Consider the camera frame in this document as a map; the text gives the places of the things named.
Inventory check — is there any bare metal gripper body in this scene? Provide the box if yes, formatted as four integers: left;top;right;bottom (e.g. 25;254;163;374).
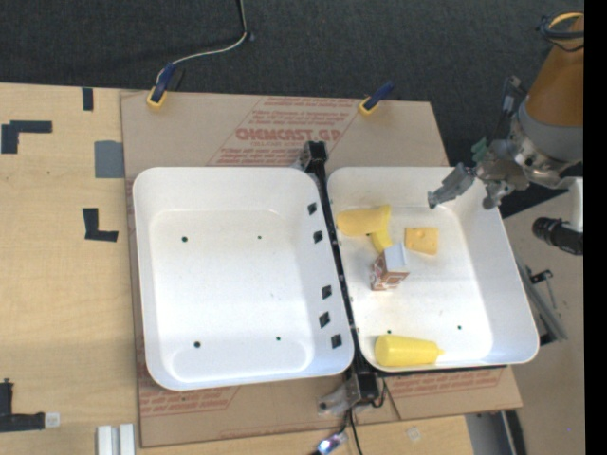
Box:
474;128;584;191

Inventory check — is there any yellow cheese wedge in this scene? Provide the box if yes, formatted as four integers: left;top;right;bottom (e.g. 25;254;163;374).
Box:
403;226;441;257

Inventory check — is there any small brown carton grey top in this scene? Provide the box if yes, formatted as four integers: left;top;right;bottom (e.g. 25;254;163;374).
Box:
370;242;412;293

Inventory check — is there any white plastic tray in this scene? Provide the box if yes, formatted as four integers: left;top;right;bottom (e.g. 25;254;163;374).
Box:
131;165;357;392
325;165;542;374

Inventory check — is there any thin black rod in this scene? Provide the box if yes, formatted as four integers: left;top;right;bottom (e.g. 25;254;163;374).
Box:
310;156;378;400

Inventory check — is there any yellow squeeze bottle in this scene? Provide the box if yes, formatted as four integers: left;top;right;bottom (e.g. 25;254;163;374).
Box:
374;334;447;369

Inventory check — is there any brown cardboard board red print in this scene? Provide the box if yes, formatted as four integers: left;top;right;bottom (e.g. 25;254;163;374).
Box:
119;90;524;448

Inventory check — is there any black cylinder on white bracket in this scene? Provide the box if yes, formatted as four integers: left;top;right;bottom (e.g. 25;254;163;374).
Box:
531;175;585;257

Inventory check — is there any black block with thin wires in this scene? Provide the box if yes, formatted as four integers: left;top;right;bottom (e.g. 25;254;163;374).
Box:
349;366;381;403
302;140;330;175

